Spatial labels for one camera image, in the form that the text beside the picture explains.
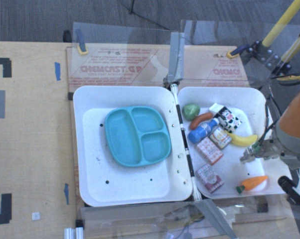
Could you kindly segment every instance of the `brown sausage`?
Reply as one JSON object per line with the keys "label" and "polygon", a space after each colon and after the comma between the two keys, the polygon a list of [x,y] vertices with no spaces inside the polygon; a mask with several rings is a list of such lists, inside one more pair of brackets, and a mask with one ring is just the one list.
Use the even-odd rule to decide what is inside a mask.
{"label": "brown sausage", "polygon": [[205,120],[209,120],[213,117],[213,113],[211,112],[208,112],[208,113],[204,113],[204,114],[200,114],[198,115],[197,117],[194,118],[193,121],[191,121],[191,124],[190,124],[190,129],[191,130],[195,130],[197,126],[199,126],[199,124],[202,122],[202,121],[205,121]]}

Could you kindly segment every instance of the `green ball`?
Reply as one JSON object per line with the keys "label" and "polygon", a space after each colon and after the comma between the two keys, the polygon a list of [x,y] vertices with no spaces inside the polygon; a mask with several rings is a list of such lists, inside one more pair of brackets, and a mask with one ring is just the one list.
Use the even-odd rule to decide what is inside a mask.
{"label": "green ball", "polygon": [[200,106],[196,104],[187,104],[183,107],[183,113],[188,121],[194,120],[200,113]]}

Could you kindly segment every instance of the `wooden table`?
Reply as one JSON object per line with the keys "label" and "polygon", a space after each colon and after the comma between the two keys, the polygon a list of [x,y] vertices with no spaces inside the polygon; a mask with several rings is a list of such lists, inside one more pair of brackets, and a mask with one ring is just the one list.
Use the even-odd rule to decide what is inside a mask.
{"label": "wooden table", "polygon": [[[70,46],[67,43],[0,42],[0,58],[11,61],[11,77],[3,77],[0,65],[0,91],[4,93],[4,114],[0,118],[0,207],[3,194],[11,194],[12,199],[11,219],[9,223],[0,224],[0,239],[57,239],[63,238],[65,228],[75,228],[75,138],[72,103],[67,98],[66,49]],[[56,75],[58,66],[60,80]],[[68,202],[65,185],[68,185]],[[240,238],[268,235],[300,238],[284,197],[270,197],[269,202],[281,211],[270,213],[271,219],[241,217],[233,224],[236,235]],[[220,207],[228,204],[231,205],[217,203]],[[32,220],[32,214],[36,213],[40,213],[40,219]],[[255,222],[244,223],[242,218]],[[259,219],[272,221],[260,222]]]}

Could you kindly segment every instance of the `blue bottle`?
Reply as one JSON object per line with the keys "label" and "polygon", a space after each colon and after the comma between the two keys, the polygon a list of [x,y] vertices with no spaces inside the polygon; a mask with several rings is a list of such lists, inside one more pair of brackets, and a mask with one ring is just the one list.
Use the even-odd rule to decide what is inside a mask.
{"label": "blue bottle", "polygon": [[188,134],[188,139],[192,143],[200,142],[203,138],[205,138],[208,134],[211,133],[212,128],[216,125],[219,125],[220,122],[217,118],[214,118],[210,122],[201,123],[195,130],[192,130]]}

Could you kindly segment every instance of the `white tray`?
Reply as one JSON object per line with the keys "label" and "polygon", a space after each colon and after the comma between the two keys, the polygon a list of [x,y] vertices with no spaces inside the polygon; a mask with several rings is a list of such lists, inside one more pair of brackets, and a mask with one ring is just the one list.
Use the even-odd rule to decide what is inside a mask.
{"label": "white tray", "polygon": [[[264,95],[253,88],[227,88],[227,87],[186,87],[178,94],[180,107],[194,103],[201,107],[200,114],[209,111],[214,103],[226,106],[235,114],[242,124],[236,129],[235,133],[241,136],[257,134],[260,137],[264,132],[265,126],[265,98]],[[190,132],[190,121],[183,119],[186,135]],[[188,141],[189,151],[192,159],[194,171],[202,167],[206,161],[196,151],[194,144]],[[255,159],[252,162],[242,164],[240,157],[243,156],[245,147],[227,145],[222,152],[223,157],[212,165],[213,170],[224,181],[221,186],[213,193],[209,193],[205,186],[196,178],[199,191],[206,197],[212,199],[234,198],[257,195],[283,194],[284,191],[277,181],[282,175],[291,178],[288,166],[279,158],[264,161]],[[268,180],[260,184],[251,191],[244,191],[239,194],[236,186],[246,178],[268,175]]]}
{"label": "white tray", "polygon": [[[192,193],[192,182],[182,142],[173,95],[162,87],[84,86],[73,97],[79,189],[90,206],[183,201]],[[106,115],[116,108],[150,106],[164,121],[171,154],[157,164],[124,167],[107,147]]]}

